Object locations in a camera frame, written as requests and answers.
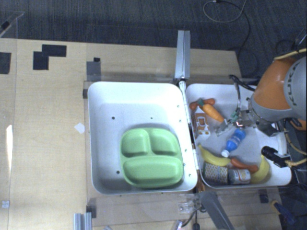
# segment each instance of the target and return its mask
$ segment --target white bottle cap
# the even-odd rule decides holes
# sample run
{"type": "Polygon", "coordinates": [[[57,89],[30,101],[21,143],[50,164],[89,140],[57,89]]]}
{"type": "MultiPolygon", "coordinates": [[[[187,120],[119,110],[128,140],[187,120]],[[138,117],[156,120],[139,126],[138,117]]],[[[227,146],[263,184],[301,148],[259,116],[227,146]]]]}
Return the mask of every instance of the white bottle cap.
{"type": "Polygon", "coordinates": [[[223,150],[223,151],[221,152],[221,155],[222,155],[223,157],[225,157],[225,158],[228,158],[228,157],[229,157],[229,154],[230,154],[230,152],[227,151],[227,150],[223,150]]]}

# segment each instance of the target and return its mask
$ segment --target banana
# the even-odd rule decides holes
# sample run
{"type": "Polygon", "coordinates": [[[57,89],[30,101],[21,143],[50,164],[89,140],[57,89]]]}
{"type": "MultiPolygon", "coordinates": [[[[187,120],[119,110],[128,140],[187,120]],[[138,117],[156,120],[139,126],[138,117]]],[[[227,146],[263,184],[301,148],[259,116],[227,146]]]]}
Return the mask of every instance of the banana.
{"type": "Polygon", "coordinates": [[[229,158],[219,158],[214,156],[212,153],[210,153],[208,150],[204,149],[201,144],[198,145],[198,147],[201,150],[201,156],[207,163],[211,163],[217,166],[226,166],[230,163],[229,158]]]}
{"type": "Polygon", "coordinates": [[[261,163],[259,166],[259,170],[250,175],[250,182],[253,184],[261,182],[269,173],[270,165],[266,161],[265,157],[261,155],[261,163]]]}

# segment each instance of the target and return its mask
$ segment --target orange carrot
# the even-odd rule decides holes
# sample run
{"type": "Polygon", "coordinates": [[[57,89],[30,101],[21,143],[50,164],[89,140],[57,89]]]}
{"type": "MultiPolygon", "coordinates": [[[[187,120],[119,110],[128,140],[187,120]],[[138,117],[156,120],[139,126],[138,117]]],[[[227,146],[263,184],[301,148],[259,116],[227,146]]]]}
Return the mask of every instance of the orange carrot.
{"type": "Polygon", "coordinates": [[[212,105],[205,104],[201,108],[209,117],[219,121],[220,123],[224,121],[224,117],[212,105]]]}
{"type": "Polygon", "coordinates": [[[235,166],[238,169],[248,169],[251,174],[258,171],[258,166],[255,164],[254,165],[244,164],[236,158],[232,158],[230,162],[233,166],[235,166]]]}
{"type": "MultiPolygon", "coordinates": [[[[213,98],[202,100],[202,102],[204,104],[210,104],[210,105],[214,105],[215,104],[215,100],[213,98]]],[[[190,109],[192,111],[194,111],[197,108],[198,105],[199,105],[198,101],[195,101],[195,102],[191,102],[189,107],[190,107],[190,109]]]]}

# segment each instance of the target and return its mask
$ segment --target wooden table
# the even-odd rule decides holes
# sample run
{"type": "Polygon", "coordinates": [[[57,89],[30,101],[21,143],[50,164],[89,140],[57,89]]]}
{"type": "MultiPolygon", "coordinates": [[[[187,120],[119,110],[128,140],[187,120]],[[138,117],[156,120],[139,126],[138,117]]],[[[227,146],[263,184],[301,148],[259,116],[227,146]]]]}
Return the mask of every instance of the wooden table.
{"type": "MultiPolygon", "coordinates": [[[[12,53],[10,74],[0,75],[0,107],[14,117],[11,173],[3,159],[7,152],[0,150],[0,189],[4,192],[0,196],[10,201],[9,208],[0,210],[0,229],[72,229],[73,214],[85,213],[88,204],[86,135],[74,128],[85,123],[86,62],[100,58],[103,73],[169,75],[175,69],[176,49],[1,39],[0,52],[12,53]],[[42,51],[43,44],[66,45],[67,55],[49,57],[49,70],[33,70],[33,52],[42,51]]],[[[192,49],[191,71],[208,81],[229,74],[240,77],[235,53],[230,51],[192,49]]],[[[0,120],[2,129],[9,125],[4,118],[0,120]]],[[[0,138],[4,144],[5,136],[0,138]]],[[[234,226],[280,229],[278,216],[255,195],[230,192],[219,197],[234,226]]],[[[268,195],[279,197],[276,190],[268,195]]],[[[153,198],[145,199],[152,207],[145,209],[139,207],[143,204],[137,202],[140,198],[102,196],[105,207],[113,208],[106,208],[102,220],[93,219],[93,229],[102,230],[110,224],[113,230],[170,230],[175,219],[188,217],[178,214],[173,207],[176,201],[170,208],[162,207],[176,196],[165,195],[167,200],[160,204],[153,195],[148,197],[153,198]]],[[[215,229],[207,213],[199,215],[199,222],[205,229],[215,229]]]]}

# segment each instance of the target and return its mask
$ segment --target white wire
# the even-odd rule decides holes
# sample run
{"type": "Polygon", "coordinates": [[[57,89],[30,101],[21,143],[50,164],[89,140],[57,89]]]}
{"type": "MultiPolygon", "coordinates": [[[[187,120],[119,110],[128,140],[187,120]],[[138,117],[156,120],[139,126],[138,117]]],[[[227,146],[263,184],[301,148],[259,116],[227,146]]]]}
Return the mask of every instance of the white wire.
{"type": "Polygon", "coordinates": [[[204,4],[203,8],[202,8],[203,13],[208,17],[208,19],[210,19],[210,20],[212,20],[212,21],[214,21],[214,22],[218,22],[218,23],[229,23],[229,22],[236,21],[237,19],[240,18],[240,16],[241,16],[242,13],[243,13],[243,10],[244,10],[244,7],[245,7],[245,5],[246,5],[247,0],[244,1],[243,6],[242,6],[242,9],[241,9],[239,15],[238,15],[236,18],[234,18],[234,19],[232,19],[232,20],[229,20],[229,21],[218,21],[218,20],[215,20],[215,19],[213,19],[212,17],[210,17],[210,16],[206,13],[205,7],[206,7],[209,3],[211,3],[211,2],[217,3],[217,0],[212,0],[212,1],[206,2],[206,3],[204,4]]]}

